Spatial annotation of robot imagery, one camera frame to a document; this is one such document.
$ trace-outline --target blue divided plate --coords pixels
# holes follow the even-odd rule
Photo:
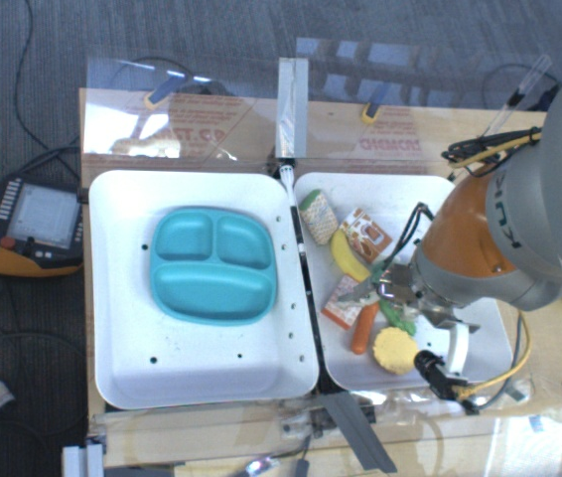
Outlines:
[[[253,323],[277,293],[270,234],[236,212],[183,208],[165,216],[151,244],[151,293],[167,314],[197,323]]]

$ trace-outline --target yellow banana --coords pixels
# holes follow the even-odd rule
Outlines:
[[[330,251],[339,268],[357,282],[365,281],[370,272],[353,254],[348,238],[343,230],[338,229],[330,239]]]

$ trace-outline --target orange carrot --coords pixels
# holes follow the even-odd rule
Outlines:
[[[356,318],[356,328],[351,338],[351,350],[355,354],[362,355],[366,351],[371,328],[373,327],[373,320],[375,320],[379,310],[379,303],[374,302],[364,306],[358,318]]]

